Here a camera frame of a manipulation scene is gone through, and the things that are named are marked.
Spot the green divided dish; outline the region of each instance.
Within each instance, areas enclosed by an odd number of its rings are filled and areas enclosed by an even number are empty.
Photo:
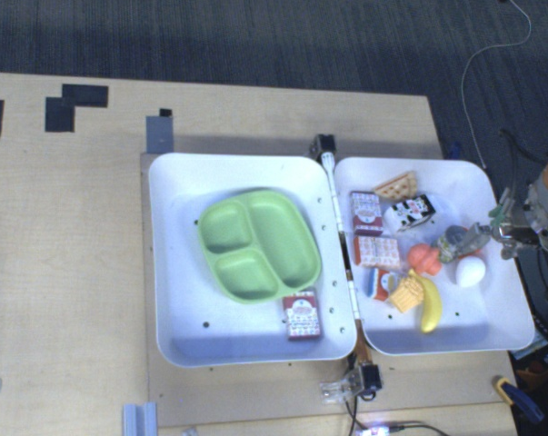
[[[219,285],[241,303],[290,295],[320,275],[314,238],[280,193],[254,191],[213,204],[199,218],[199,238]]]

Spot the egg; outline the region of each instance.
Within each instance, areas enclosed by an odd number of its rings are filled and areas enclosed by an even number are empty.
[[[455,282],[458,286],[469,287],[477,284],[485,276],[485,263],[478,257],[465,257],[457,263]]]

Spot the light wood surface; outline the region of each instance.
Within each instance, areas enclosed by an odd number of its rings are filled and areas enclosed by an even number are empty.
[[[108,85],[109,105],[76,108],[73,134],[45,133],[45,98],[61,96],[62,83]],[[440,156],[423,97],[0,74],[0,100],[0,434],[119,434],[123,404],[156,400],[144,301],[147,115],[173,110],[177,150],[304,154],[315,134],[327,133],[342,155]],[[515,434],[491,384],[496,375],[513,378],[505,352],[374,358],[385,388],[361,411],[380,413],[361,420],[386,415],[451,434]],[[220,405],[224,394],[212,397],[215,384],[246,391],[232,401],[263,420],[202,424],[201,436],[345,434],[344,408],[321,406],[312,388],[341,366],[217,367],[177,372],[167,384],[176,380],[194,396],[197,413],[178,424],[234,420]],[[252,404],[260,382],[271,389],[267,407]],[[283,400],[288,385],[309,403],[292,409]],[[319,416],[280,418],[296,415]]]

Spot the banana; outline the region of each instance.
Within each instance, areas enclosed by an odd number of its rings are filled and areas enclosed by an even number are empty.
[[[443,313],[439,291],[433,281],[420,276],[413,269],[409,270],[409,276],[413,276],[423,286],[424,302],[421,316],[421,331],[431,332],[439,324]]]

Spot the dark gray carpet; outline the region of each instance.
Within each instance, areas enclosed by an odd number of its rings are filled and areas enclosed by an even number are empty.
[[[548,156],[548,0],[514,1],[530,40],[474,59],[465,85],[497,193],[511,181],[501,129]],[[463,68],[526,31],[498,0],[0,0],[0,72],[421,94],[443,154],[479,163]],[[519,157],[521,199],[542,168]]]

